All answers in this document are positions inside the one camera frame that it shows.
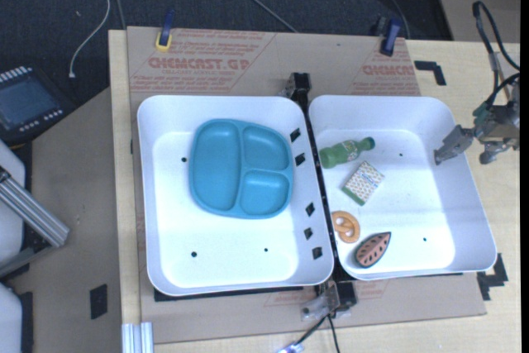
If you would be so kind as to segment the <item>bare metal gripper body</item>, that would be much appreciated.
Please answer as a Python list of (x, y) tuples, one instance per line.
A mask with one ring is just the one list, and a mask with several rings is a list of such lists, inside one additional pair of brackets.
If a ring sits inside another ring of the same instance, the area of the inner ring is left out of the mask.
[(514, 103), (487, 106), (474, 111), (474, 135), (486, 150), (518, 150), (520, 147), (519, 107)]

